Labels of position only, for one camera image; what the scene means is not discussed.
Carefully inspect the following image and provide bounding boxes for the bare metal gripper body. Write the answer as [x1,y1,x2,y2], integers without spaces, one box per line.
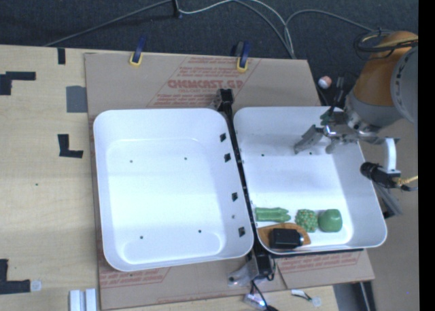
[321,112,387,144]

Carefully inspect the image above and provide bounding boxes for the white plastic tray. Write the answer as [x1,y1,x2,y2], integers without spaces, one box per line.
[92,107,256,273]
[232,105,389,256]

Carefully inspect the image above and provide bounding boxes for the thin black rod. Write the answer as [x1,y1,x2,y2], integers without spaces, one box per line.
[224,108,261,257]

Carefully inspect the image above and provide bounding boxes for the green toy pepper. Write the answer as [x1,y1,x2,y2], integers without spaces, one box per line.
[317,208,344,234]

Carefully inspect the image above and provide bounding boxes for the green bumpy toy vegetable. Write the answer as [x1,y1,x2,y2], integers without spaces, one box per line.
[294,208,319,234]

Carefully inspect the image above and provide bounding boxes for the green toy asparagus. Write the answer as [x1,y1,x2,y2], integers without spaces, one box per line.
[254,206,292,223]

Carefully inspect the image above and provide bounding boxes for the black box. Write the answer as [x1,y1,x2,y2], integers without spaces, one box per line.
[269,227,305,250]

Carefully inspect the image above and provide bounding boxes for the brown flat toy bread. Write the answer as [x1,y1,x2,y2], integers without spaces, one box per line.
[256,222,312,252]

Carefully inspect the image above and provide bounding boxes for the brown cardboard board red print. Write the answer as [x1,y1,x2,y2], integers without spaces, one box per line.
[83,52,375,311]

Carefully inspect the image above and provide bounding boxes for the black cylinder on white bracket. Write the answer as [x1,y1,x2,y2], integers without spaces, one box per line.
[360,136,402,189]

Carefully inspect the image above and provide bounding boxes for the black block with thin wires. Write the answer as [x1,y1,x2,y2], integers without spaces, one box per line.
[254,251,275,279]
[216,88,236,112]

